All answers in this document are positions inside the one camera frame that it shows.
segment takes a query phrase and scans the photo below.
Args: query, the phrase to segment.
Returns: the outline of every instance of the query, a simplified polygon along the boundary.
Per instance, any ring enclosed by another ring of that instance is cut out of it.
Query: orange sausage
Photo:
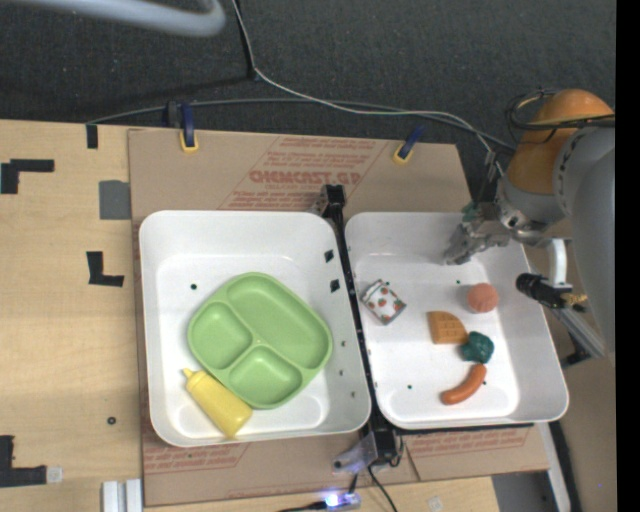
[[[445,405],[453,405],[466,400],[482,386],[486,375],[487,367],[485,365],[480,363],[474,364],[462,384],[442,393],[440,396],[442,403]]]

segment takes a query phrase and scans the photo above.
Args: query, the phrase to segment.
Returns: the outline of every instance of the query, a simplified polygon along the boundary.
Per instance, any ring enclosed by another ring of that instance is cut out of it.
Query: wooden table
[[[0,161],[56,165],[50,174],[21,173],[18,193],[0,195],[0,435],[15,436],[14,467],[64,471],[61,483],[0,489],[0,510],[99,510],[102,482],[142,476],[131,221],[102,221],[98,211],[98,183],[129,179],[127,130],[100,127],[99,150],[91,150],[84,125],[0,121]],[[123,286],[89,286],[87,251],[103,251],[104,273],[124,275]],[[388,491],[399,511],[438,503],[498,511],[490,477]],[[390,510],[377,488],[361,495],[362,510]],[[276,511],[316,499],[157,510]]]

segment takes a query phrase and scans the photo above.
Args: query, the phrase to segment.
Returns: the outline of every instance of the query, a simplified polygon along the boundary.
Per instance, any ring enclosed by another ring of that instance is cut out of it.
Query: green plate
[[[250,272],[214,293],[189,323],[189,348],[214,377],[257,409],[291,400],[325,366],[327,324],[273,277]]]

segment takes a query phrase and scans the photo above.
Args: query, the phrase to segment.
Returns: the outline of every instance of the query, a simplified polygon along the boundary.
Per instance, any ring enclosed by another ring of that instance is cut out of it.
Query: dark green toy vegetable
[[[493,354],[493,341],[488,336],[476,331],[469,333],[469,341],[460,347],[465,361],[486,364]]]

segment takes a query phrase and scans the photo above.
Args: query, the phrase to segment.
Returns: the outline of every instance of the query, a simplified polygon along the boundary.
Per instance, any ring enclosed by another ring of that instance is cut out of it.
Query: yellow bottle
[[[187,391],[207,416],[228,438],[249,421],[253,410],[231,391],[203,370],[182,370],[187,377]]]

